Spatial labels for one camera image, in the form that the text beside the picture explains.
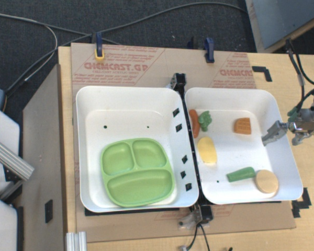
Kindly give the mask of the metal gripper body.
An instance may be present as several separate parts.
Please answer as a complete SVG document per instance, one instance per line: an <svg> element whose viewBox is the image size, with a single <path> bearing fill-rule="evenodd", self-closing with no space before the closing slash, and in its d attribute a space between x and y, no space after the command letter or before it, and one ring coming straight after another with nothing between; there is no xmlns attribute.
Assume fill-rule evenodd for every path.
<svg viewBox="0 0 314 251"><path fill-rule="evenodd" d="M294 123L297 133L314 136L314 108L301 109Z"/></svg>

